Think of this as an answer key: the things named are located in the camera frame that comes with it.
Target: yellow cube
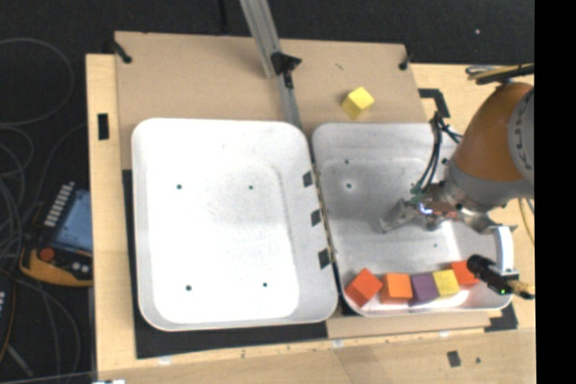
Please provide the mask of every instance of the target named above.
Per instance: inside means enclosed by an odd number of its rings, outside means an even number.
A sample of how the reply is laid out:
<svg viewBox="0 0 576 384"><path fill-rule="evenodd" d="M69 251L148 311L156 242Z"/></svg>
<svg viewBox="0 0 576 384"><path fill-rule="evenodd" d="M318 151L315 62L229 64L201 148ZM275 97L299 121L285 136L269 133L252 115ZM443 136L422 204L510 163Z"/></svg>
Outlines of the yellow cube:
<svg viewBox="0 0 576 384"><path fill-rule="evenodd" d="M432 272L432 277L434 277L434 282L438 288L440 299L450 298L460 292L458 279L456 279L456 274L452 269Z"/></svg>
<svg viewBox="0 0 576 384"><path fill-rule="evenodd" d="M348 116L356 120L358 116L374 104L374 98L363 86L359 86L353 92L350 92L346 99L340 105Z"/></svg>

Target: wooden table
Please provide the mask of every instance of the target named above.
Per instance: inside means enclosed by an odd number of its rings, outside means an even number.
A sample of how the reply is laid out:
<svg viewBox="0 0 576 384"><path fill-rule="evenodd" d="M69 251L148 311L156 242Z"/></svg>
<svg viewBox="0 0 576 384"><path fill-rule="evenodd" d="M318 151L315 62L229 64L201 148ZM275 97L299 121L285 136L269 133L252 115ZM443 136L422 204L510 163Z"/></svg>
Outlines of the wooden table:
<svg viewBox="0 0 576 384"><path fill-rule="evenodd" d="M151 40L156 39L203 40L202 37L188 36L153 37ZM248 39L239 39L238 43L244 44L244 47L245 40ZM366 51L373 53L378 44L364 46ZM328 50L335 49L341 59L348 62L357 60L354 75L363 75L366 86L370 86L371 79L374 79L369 69L377 69L378 63L374 61L380 59L378 53L372 54L372 61L366 64L363 56L358 54L362 46L342 42L285 40L283 48L285 52L292 49L304 53L314 49L313 56L304 57L304 62L307 59L308 62L319 62L314 61L316 54L325 59ZM399 53L398 48L392 49L395 50L393 53ZM342 56L343 50L347 50L347 58ZM117 57L112 55L86 57L96 363L100 379L126 379L138 383L190 382L191 379L193 382L235 383L536 382L535 302L523 299L514 299L513 302L519 323L515 330L484 333L484 327L490 324L493 317L498 317L499 312L473 312L461 316L432 314L420 319L398 316L387 318L385 322L335 315L328 321L327 340L138 359L121 179L118 64ZM311 66L310 69L313 69L312 77L323 81L324 77L319 77L321 67ZM413 74L413 80L409 79L406 84L409 90L440 89L452 114L449 122L461 132L464 132L476 109L493 89L493 85L478 86L467 82L464 66L411 65L409 70ZM247 67L246 72L257 73L257 67ZM297 76L304 79L306 72L302 70ZM329 119L331 113L335 118L342 115L335 100L335 94L341 89L334 90L335 93L330 96L332 103L319 102L322 110L314 110L312 77L306 84L309 89L303 97L306 101L301 116L305 127L319 114L321 119ZM526 80L534 82L532 77ZM420 108L406 113L414 119L409 121L426 121L433 110L433 102L423 100ZM398 111L393 114L384 111L379 116L373 114L371 117L375 121L394 120ZM102 114L106 114L108 120L107 139L99 139L98 116ZM528 232L534 232L534 221L529 215L526 217L527 223L523 222L518 203L512 201L506 209L497 210L493 216L504 223L518 224L513 233L516 267L523 280L533 281L535 247ZM449 352L458 354L460 366L450 365L447 358Z"/></svg>

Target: orange and black device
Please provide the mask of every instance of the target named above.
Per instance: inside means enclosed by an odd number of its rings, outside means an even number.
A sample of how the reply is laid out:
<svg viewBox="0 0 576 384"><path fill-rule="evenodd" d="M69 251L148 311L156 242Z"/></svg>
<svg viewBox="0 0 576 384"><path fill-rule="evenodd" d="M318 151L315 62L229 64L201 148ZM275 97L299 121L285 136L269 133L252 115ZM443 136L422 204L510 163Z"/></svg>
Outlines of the orange and black device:
<svg viewBox="0 0 576 384"><path fill-rule="evenodd" d="M27 229L20 269L54 285L93 284L92 213L85 187L64 183L39 209Z"/></svg>

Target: white tray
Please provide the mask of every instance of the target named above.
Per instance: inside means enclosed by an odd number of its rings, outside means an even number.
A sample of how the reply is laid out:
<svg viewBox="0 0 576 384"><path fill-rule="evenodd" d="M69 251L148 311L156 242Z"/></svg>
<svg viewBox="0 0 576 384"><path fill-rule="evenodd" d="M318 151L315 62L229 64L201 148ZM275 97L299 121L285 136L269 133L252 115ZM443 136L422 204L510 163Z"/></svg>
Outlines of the white tray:
<svg viewBox="0 0 576 384"><path fill-rule="evenodd" d="M150 119L132 135L139 307L167 331L318 322L338 293L309 146L271 121Z"/></svg>
<svg viewBox="0 0 576 384"><path fill-rule="evenodd" d="M444 138L441 159L449 158L455 150L453 141ZM409 198L411 185L426 168L433 142L432 130L426 123L329 123L313 133L319 185L342 287L364 267L382 276L387 272L437 271L473 254L496 261L501 242L492 235L480 235L460 222L445 221L435 231L409 223L382 233L380 218L400 198ZM435 182L443 179L443 173L444 166L439 164ZM504 257L512 261L513 248L507 247L506 251L512 254ZM381 317L502 309L511 301L511 295L500 296L479 282L450 299L412 307L382 304L378 296L362 307L346 294L345 299L358 314Z"/></svg>

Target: purple cube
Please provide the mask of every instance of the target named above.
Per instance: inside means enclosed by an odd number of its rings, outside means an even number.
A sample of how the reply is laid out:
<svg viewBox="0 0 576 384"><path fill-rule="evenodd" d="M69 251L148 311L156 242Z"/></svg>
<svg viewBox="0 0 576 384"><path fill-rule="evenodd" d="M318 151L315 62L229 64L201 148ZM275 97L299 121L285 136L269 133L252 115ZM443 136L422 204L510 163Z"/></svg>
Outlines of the purple cube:
<svg viewBox="0 0 576 384"><path fill-rule="evenodd" d="M410 305L429 302L440 296L432 272L418 273L411 276L414 297Z"/></svg>

